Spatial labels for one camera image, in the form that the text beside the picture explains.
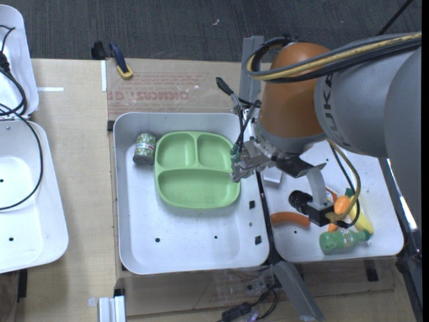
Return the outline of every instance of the plastic bottle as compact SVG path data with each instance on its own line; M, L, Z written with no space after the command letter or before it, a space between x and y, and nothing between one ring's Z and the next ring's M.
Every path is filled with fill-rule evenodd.
M334 231L334 232L324 232L320 234L319 244L320 248L324 253L329 253L335 249L341 248L351 248L358 241L368 241L370 234L367 230L362 231L353 231L353 230L344 230L344 231Z

